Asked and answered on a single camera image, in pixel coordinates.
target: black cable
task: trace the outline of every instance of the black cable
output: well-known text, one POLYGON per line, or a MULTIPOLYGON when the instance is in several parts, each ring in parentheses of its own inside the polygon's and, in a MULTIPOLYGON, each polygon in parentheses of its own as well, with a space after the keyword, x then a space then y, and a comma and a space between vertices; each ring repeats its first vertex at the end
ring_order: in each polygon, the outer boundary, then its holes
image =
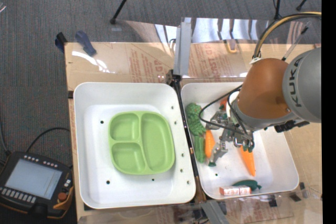
POLYGON ((53 127, 53 128, 50 128, 50 129, 47 129, 45 130, 44 132, 40 133, 32 142, 31 144, 28 146, 28 148, 26 149, 26 152, 28 152, 30 150, 30 148, 35 144, 35 142, 43 135, 45 135, 46 133, 50 132, 50 131, 53 131, 53 130, 66 130, 68 132, 70 132, 69 129, 67 128, 64 128, 64 127, 53 127))
POLYGON ((11 154, 11 152, 7 149, 6 144, 5 144, 5 140, 4 140, 4 137, 3 137, 3 134, 2 134, 1 120, 0 120, 0 140, 1 140, 1 144, 2 144, 2 147, 5 150, 6 155, 9 156, 11 154))
POLYGON ((230 127, 227 127, 227 126, 224 126, 224 125, 222 125, 222 124, 215 123, 215 122, 210 122, 210 121, 207 121, 207 120, 205 120, 205 119, 202 118, 202 113, 203 113, 209 106, 211 106, 212 104, 216 103, 216 102, 219 101, 220 99, 222 99, 222 98, 224 98, 224 97, 226 97, 226 96, 230 96, 232 93, 234 93, 234 92, 236 92, 236 91, 239 91, 241 87, 242 87, 242 85, 240 85, 240 86, 234 88, 233 90, 229 91, 229 92, 226 93, 225 95, 222 95, 221 97, 219 97, 219 98, 213 100, 212 102, 210 102, 209 104, 207 104, 206 106, 204 106, 204 107, 200 110, 200 112, 198 113, 198 118, 199 118, 201 121, 203 121, 203 122, 205 122, 205 123, 207 123, 207 124, 214 125, 214 126, 217 126, 217 127, 221 127, 221 128, 227 129, 227 130, 229 130, 229 131, 232 131, 232 132, 235 132, 235 133, 238 133, 238 134, 241 134, 241 135, 246 135, 245 133, 243 133, 243 132, 241 132, 241 131, 238 131, 237 129, 233 129, 233 128, 230 128, 230 127))
POLYGON ((280 25, 283 25, 286 22, 290 22, 293 21, 295 19, 302 19, 302 18, 310 18, 310 17, 317 17, 317 18, 321 18, 322 17, 322 13, 321 12, 302 12, 302 13, 296 13, 296 14, 291 14, 288 16, 285 16, 279 20, 274 21, 273 23, 271 23, 262 33, 261 37, 258 40, 258 43, 256 45, 254 54, 252 56, 252 58, 256 58, 256 57, 261 57, 261 53, 260 53, 260 49, 262 44, 264 43, 266 37, 277 27, 279 27, 280 25))
POLYGON ((209 222, 209 219, 207 219, 207 220, 205 220, 204 222, 198 222, 198 224, 206 224, 206 223, 208 223, 209 222))
POLYGON ((230 111, 231 113, 235 116, 236 120, 238 121, 239 125, 241 126, 241 128, 243 129, 244 133, 248 136, 247 134, 247 130, 245 128, 245 126, 243 125, 240 117, 238 116, 237 112, 233 109, 233 107, 231 106, 231 102, 230 102, 230 98, 227 99, 227 104, 230 107, 230 111))

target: toy carrot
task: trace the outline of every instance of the toy carrot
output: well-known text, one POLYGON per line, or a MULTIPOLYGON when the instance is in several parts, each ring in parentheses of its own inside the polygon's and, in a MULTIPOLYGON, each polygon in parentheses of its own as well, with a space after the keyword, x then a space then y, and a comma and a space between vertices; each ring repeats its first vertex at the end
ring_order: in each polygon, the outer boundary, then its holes
POLYGON ((219 103, 220 104, 219 109, 226 110, 226 103, 227 103, 227 97, 221 100, 221 102, 219 103))
POLYGON ((214 136, 212 135, 211 130, 206 130, 204 152, 207 158, 211 157, 212 149, 215 144, 216 142, 215 142, 214 136))
POLYGON ((253 152, 249 152, 248 150, 244 150, 244 147, 240 147, 241 156, 243 157, 246 168, 250 172, 251 175, 256 176, 256 167, 254 163, 253 152))

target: toy cucumber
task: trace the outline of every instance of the toy cucumber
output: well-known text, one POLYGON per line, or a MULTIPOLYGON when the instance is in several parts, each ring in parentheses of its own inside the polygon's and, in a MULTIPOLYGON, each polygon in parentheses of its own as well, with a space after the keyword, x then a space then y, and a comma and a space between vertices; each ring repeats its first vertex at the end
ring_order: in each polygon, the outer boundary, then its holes
POLYGON ((255 180, 252 180, 252 179, 238 181, 238 182, 234 183, 232 186, 242 186, 242 185, 250 187, 252 191, 257 189, 257 188, 261 189, 261 186, 258 185, 258 182, 256 182, 255 180))
POLYGON ((200 163, 203 163, 205 160, 204 137, 198 135, 194 137, 194 151, 196 160, 198 160, 200 163))

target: divided plate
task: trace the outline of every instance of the divided plate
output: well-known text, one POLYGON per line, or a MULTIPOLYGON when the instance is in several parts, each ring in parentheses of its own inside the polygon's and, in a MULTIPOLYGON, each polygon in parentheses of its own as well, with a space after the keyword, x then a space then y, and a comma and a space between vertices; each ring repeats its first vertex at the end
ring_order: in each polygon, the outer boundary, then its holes
POLYGON ((114 166, 125 174, 163 173, 174 164, 175 151, 168 121, 150 111, 130 111, 110 121, 109 143, 114 166))

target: gray carpet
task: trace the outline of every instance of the gray carpet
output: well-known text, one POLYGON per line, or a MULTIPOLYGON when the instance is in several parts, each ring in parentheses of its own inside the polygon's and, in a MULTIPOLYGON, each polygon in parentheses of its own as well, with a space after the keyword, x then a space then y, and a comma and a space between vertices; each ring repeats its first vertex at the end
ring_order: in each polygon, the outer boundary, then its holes
MULTIPOLYGON (((8 150, 24 151, 41 132, 69 128, 64 55, 55 46, 83 30, 91 41, 114 40, 109 20, 122 0, 0 0, 0 121, 8 150)), ((279 14, 297 13, 302 0, 281 0, 279 14)), ((178 26, 181 17, 266 19, 277 0, 127 0, 118 19, 178 26)), ((303 11, 320 12, 322 0, 307 0, 303 11)), ((320 29, 314 32, 320 38, 320 29)), ((31 152, 71 164, 67 131, 39 139, 31 152)), ((0 148, 0 159, 6 157, 0 148)), ((0 207, 1 223, 76 223, 75 202, 58 221, 39 221, 0 207)))

